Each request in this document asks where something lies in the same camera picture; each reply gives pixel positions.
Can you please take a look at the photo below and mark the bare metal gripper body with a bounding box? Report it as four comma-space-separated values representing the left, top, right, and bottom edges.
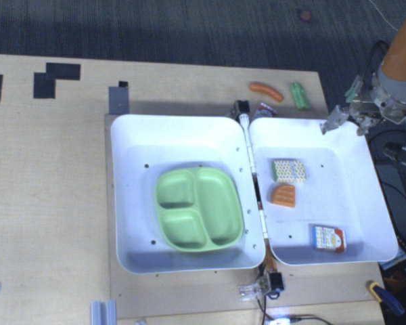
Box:
348, 85, 406, 125

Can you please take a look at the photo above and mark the green bottle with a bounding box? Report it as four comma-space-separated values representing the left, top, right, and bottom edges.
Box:
289, 81, 311, 111

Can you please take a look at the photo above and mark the red and silver packet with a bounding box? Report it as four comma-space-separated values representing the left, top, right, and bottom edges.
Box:
252, 102, 279, 121

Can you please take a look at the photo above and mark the white plastic tray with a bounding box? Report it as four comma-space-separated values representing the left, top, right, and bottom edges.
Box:
110, 113, 267, 275
248, 116, 400, 267

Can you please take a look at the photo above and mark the orange sausage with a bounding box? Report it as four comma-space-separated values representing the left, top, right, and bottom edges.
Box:
249, 81, 285, 104

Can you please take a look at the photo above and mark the orange biscuit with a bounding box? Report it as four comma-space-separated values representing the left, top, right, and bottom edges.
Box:
270, 183, 296, 209

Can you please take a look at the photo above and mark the thin black and white rod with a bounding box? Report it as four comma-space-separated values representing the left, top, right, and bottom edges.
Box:
239, 112, 275, 271

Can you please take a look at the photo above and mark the red and blue carton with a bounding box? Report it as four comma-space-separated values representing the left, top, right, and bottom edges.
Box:
311, 224, 347, 254

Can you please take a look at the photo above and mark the green divided plate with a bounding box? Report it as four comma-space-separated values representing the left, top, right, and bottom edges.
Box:
154, 167, 246, 253

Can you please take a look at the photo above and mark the black block with thin wires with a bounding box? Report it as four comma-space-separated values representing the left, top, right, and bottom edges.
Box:
266, 271, 286, 299
234, 100, 251, 116

